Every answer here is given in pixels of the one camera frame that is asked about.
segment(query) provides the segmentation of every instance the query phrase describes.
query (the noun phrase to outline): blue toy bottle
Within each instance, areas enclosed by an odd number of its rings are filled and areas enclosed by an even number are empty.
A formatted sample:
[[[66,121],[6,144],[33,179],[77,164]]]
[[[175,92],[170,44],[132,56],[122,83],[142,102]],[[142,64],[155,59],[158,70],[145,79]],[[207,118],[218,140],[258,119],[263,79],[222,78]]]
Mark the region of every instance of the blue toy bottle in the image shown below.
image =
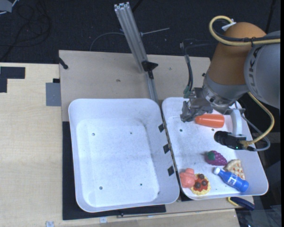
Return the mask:
[[[243,180],[232,172],[225,172],[219,167],[215,167],[213,173],[219,175],[226,184],[237,189],[240,192],[245,192],[248,189],[248,181]]]

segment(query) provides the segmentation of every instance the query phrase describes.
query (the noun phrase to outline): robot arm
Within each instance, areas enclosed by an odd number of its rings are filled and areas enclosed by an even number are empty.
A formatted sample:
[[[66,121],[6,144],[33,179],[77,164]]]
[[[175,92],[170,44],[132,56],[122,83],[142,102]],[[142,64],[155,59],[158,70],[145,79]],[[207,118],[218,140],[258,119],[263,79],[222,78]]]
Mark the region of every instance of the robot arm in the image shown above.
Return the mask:
[[[223,35],[213,29],[216,20],[226,20],[231,25]],[[193,121],[213,109],[231,114],[230,106],[247,92],[254,100],[280,109],[280,31],[266,35],[253,24],[234,23],[225,16],[212,19],[209,29],[219,43],[202,88],[193,88],[189,100],[183,102],[181,120]]]

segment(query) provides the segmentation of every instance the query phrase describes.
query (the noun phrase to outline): black floor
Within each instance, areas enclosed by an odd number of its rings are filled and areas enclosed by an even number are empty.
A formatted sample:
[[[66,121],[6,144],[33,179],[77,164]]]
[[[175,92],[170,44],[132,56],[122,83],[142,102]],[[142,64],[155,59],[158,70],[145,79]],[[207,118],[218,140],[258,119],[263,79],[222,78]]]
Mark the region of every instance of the black floor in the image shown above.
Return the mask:
[[[207,42],[189,55],[211,59],[217,42],[208,24],[218,15],[250,22],[266,33],[281,30],[281,0],[19,0],[11,13],[0,15],[0,62],[58,64],[59,50],[130,53],[125,37],[111,34],[120,32],[114,5],[127,1],[140,32],[168,28],[143,35],[147,54],[183,55],[179,43],[193,38]],[[247,95],[241,102],[246,117],[266,130],[264,112]],[[269,109],[276,120],[272,133],[279,135],[280,113]],[[260,155],[265,169],[281,160],[280,152],[276,139]],[[281,183],[260,198],[264,209],[281,204]]]

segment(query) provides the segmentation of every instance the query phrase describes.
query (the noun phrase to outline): white tray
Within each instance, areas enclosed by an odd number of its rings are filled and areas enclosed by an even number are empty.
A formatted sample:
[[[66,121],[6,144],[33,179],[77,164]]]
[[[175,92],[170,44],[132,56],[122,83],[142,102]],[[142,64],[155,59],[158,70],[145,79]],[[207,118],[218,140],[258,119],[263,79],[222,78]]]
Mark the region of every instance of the white tray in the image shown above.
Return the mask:
[[[69,117],[76,200],[84,211],[168,204],[178,198],[176,171],[171,152],[164,151],[168,140],[154,101],[76,99]]]
[[[193,122],[182,122],[180,114],[185,99],[182,97],[167,98],[162,103],[162,110],[173,150],[178,173],[192,168],[195,173],[203,173],[210,181],[211,190],[206,195],[195,195],[189,188],[182,188],[183,193],[193,200],[224,198],[232,196],[263,195],[268,190],[268,181],[257,152],[247,150],[233,150],[217,143],[213,136],[217,131],[232,132],[232,122],[229,115],[225,115],[222,128],[212,129]],[[243,120],[242,133],[247,140],[252,140],[247,123]],[[205,162],[207,151],[220,152],[227,161],[240,159],[249,188],[246,192],[239,192],[225,184],[218,175],[213,174],[215,166]]]

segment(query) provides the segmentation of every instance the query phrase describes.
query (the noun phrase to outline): black bracket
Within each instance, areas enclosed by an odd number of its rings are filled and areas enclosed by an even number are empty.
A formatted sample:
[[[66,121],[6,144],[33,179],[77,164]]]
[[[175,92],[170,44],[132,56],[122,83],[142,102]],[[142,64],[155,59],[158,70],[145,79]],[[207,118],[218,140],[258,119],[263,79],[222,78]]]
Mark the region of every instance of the black bracket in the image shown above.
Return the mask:
[[[153,73],[152,73],[152,70],[155,69],[158,64],[157,63],[153,63],[153,62],[150,62],[150,61],[142,61],[142,66],[143,66],[143,69],[144,71],[147,71],[148,72],[148,76],[153,79]]]

